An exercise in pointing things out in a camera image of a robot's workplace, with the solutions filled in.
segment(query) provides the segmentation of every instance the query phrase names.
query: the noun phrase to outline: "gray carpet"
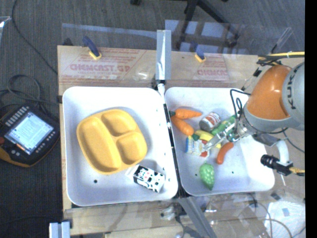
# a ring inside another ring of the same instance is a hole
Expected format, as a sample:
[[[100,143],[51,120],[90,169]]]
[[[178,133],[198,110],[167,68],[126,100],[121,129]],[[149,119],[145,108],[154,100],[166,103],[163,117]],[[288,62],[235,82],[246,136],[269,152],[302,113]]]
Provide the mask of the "gray carpet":
[[[0,0],[0,16],[11,16],[14,1]],[[284,51],[305,50],[305,0],[209,1],[230,23],[291,27],[293,35]],[[57,76],[52,69],[57,70],[56,46],[64,41],[62,23],[156,31],[164,29],[166,19],[183,20],[185,6],[185,2],[159,0],[143,0],[139,6],[130,5],[130,0],[18,0],[16,25],[46,61],[9,22],[0,46],[0,90],[10,77],[25,74],[42,86],[41,99],[57,102]],[[199,8],[193,21],[214,22]],[[14,87],[36,95],[27,78],[19,78]],[[22,102],[10,94],[0,94],[0,106]],[[58,118],[56,106],[45,107]],[[62,219],[60,181],[59,144],[29,169],[0,161],[0,237],[48,237],[49,222]]]

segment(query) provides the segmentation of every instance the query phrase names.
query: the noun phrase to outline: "yellow plastic plate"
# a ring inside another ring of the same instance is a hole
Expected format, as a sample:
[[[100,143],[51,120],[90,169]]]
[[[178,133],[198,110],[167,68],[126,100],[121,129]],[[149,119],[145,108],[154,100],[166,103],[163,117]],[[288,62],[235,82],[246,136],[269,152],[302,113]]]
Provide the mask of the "yellow plastic plate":
[[[121,109],[83,119],[77,126],[77,138],[88,163],[105,175],[139,163],[148,150],[137,123]]]

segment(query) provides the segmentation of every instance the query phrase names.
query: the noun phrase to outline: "orange toy sausage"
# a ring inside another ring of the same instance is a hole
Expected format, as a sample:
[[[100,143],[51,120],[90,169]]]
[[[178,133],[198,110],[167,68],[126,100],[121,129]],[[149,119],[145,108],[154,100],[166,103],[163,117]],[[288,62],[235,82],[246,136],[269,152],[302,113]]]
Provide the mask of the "orange toy sausage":
[[[202,115],[201,112],[190,110],[190,109],[176,109],[172,114],[174,113],[175,113],[175,116],[179,119],[199,117]]]
[[[218,152],[217,155],[217,164],[221,165],[224,161],[225,154],[234,146],[232,142],[224,144]]]
[[[171,116],[170,120],[172,123],[178,128],[182,133],[187,136],[191,136],[194,134],[194,128],[191,127],[187,122],[182,119],[177,118],[176,116]]]

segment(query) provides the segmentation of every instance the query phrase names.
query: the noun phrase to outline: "green toy item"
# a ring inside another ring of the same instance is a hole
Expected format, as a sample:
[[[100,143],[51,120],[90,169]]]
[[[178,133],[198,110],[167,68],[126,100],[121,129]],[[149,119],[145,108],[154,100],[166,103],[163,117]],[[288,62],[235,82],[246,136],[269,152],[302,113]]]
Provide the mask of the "green toy item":
[[[212,190],[213,185],[214,185],[214,169],[213,165],[208,164],[208,163],[203,163],[200,168],[199,168],[199,175],[200,178],[202,179],[204,185]]]

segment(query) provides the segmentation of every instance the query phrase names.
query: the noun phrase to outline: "soda can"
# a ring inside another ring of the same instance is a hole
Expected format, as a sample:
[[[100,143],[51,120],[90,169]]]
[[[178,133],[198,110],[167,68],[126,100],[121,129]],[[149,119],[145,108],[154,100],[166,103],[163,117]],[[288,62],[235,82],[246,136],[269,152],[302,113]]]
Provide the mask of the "soda can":
[[[210,112],[209,115],[200,120],[199,127],[201,130],[210,132],[216,128],[220,122],[220,116],[215,112]]]

